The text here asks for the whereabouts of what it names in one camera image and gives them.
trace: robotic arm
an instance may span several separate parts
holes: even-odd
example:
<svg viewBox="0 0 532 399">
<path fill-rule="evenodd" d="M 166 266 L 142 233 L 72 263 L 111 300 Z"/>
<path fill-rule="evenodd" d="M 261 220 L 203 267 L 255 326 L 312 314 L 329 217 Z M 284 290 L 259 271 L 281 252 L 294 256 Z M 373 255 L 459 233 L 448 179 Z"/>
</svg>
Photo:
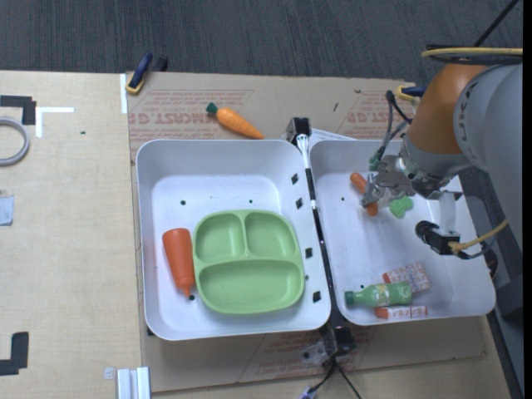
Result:
<svg viewBox="0 0 532 399">
<path fill-rule="evenodd" d="M 382 157 L 362 206 L 415 193 L 438 199 L 453 177 L 475 166 L 489 174 L 522 252 L 522 93 L 522 62 L 445 65 L 426 88 L 399 154 Z"/>
</svg>

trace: blue and yellow clamp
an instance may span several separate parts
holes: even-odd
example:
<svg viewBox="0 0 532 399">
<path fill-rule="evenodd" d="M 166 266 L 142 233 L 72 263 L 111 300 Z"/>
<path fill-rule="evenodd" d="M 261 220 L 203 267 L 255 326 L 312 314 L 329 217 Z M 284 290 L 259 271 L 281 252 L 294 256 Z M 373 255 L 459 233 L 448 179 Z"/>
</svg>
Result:
<svg viewBox="0 0 532 399">
<path fill-rule="evenodd" d="M 148 69 L 153 58 L 153 53 L 146 52 L 140 59 L 139 66 L 135 69 L 135 72 L 127 79 L 126 90 L 131 95 L 136 95 L 144 85 L 144 74 Z"/>
</svg>

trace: table surface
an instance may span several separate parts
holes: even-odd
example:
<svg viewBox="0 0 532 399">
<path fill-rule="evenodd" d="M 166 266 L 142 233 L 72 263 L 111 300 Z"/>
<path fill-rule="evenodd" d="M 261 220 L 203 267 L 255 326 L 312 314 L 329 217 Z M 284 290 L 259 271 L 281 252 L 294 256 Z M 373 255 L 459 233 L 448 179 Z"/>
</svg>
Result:
<svg viewBox="0 0 532 399">
<path fill-rule="evenodd" d="M 121 75 L 4 71 L 0 94 L 32 96 L 45 112 L 42 137 L 28 126 L 27 156 L 0 167 L 13 195 L 0 227 L 0 360 L 11 336 L 29 333 L 28 367 L 0 377 L 9 398 L 115 397 L 106 368 L 142 366 L 128 117 Z M 19 117 L 13 108 L 0 116 Z M 0 158 L 20 142 L 0 128 Z M 481 357 L 348 373 L 363 398 L 510 397 L 485 317 Z M 157 397 L 296 398 L 320 377 L 158 393 Z M 355 397 L 336 373 L 318 397 Z"/>
</svg>

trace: cardboard sheet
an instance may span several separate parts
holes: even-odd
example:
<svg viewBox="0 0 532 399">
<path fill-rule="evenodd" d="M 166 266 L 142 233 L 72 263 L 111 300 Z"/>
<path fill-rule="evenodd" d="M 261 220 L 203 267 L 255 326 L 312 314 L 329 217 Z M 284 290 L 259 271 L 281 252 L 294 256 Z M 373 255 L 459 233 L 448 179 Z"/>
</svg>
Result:
<svg viewBox="0 0 532 399">
<path fill-rule="evenodd" d="M 141 93 L 128 96 L 137 269 L 142 270 L 135 183 L 135 155 L 153 139 L 238 139 L 205 108 L 230 106 L 266 138 L 283 138 L 293 117 L 311 127 L 358 139 L 380 139 L 387 128 L 387 90 L 401 80 L 286 78 L 151 73 Z M 413 116 L 411 102 L 399 105 Z M 394 111 L 393 127 L 402 118 Z M 167 342 L 149 335 L 139 277 L 142 363 L 152 370 L 153 392 L 322 374 L 305 366 L 302 348 L 317 332 Z M 478 318 L 416 320 L 378 327 L 349 325 L 357 347 L 339 362 L 346 371 L 478 357 L 484 352 Z"/>
</svg>

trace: yellow cable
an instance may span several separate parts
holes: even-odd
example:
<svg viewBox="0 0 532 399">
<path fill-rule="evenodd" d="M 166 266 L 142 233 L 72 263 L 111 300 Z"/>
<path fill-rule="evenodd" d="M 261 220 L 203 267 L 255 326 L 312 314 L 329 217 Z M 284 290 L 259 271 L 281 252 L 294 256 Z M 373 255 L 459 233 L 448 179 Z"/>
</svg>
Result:
<svg viewBox="0 0 532 399">
<path fill-rule="evenodd" d="M 490 232 L 483 234 L 482 236 L 478 237 L 477 239 L 473 239 L 472 241 L 468 243 L 457 243 L 456 241 L 451 241 L 449 243 L 449 247 L 451 247 L 451 251 L 456 254 L 460 252 L 461 250 L 468 249 L 471 245 L 478 244 L 485 239 L 488 239 L 490 236 L 498 234 L 506 225 L 508 224 L 508 220 L 504 219 L 499 226 L 492 229 Z"/>
<path fill-rule="evenodd" d="M 443 47 L 439 49 L 425 50 L 421 53 L 422 57 L 431 57 L 435 55 L 506 55 L 506 56 L 523 56 L 523 48 L 514 47 Z"/>
</svg>

